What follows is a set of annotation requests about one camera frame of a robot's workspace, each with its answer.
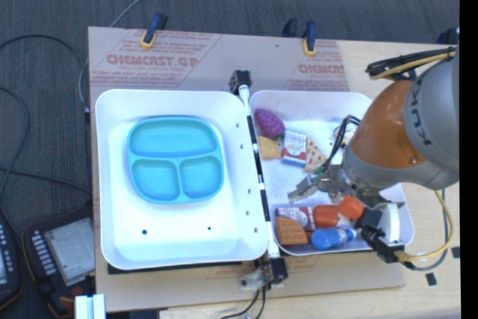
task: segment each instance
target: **blue bottle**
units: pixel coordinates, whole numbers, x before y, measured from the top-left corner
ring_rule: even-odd
[[[329,227],[314,230],[311,236],[312,245],[318,250],[335,249],[346,242],[353,241],[357,236],[354,229]]]

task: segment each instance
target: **screen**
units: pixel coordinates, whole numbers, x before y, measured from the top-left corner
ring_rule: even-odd
[[[84,218],[45,233],[61,276],[67,286],[80,282],[95,270],[93,223]]]
[[[0,246],[0,285],[7,283],[7,271],[5,270],[5,263],[3,262],[3,250]]]

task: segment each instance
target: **blue clamp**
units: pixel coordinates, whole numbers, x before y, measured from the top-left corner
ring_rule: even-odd
[[[149,24],[149,28],[140,40],[140,46],[146,49],[150,49],[155,42],[155,31],[162,30],[166,26],[167,15],[161,12],[156,12],[152,18],[151,24]]]
[[[317,50],[315,49],[315,23],[312,20],[308,20],[305,24],[305,32],[302,38],[304,39],[304,53],[307,56],[314,56]]]

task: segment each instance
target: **blue divided plate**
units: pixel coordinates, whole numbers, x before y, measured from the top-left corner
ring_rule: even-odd
[[[128,134],[128,166],[134,189],[146,201],[203,201],[219,192],[224,162],[212,127],[195,117],[153,117]]]

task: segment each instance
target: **white plastic tray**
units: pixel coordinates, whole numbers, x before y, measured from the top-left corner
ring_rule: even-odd
[[[222,91],[109,90],[96,102],[101,245],[123,270],[257,259],[268,244],[251,138],[242,102]],[[189,116],[215,130],[224,183],[212,198],[147,202],[128,172],[126,141],[148,117]]]
[[[280,118],[286,128],[306,133],[325,155],[329,155],[335,140],[334,130],[341,124],[342,119],[352,114],[362,118],[370,100],[359,93],[346,92],[288,92],[277,90],[261,90],[251,97],[250,106],[254,116],[257,108],[262,108],[274,113]],[[256,134],[259,136],[258,125],[255,124]],[[342,149],[334,157],[332,163],[340,164]],[[274,211],[276,207],[290,205],[288,192],[293,191],[296,185],[304,179],[307,173],[303,168],[283,164],[280,159],[261,160],[264,186],[271,220],[275,228]],[[381,195],[392,202],[405,202],[403,190],[400,185],[381,192]],[[292,206],[316,206],[331,204],[327,193],[318,191],[306,199],[295,202]],[[402,205],[398,210],[400,219],[400,240],[409,244],[413,239],[413,224],[407,205]],[[342,226],[352,227],[355,222],[341,220]],[[349,251],[369,250],[370,247],[358,237],[335,250],[319,251],[312,245],[293,245],[283,247],[290,255],[312,255],[318,253],[342,253]]]

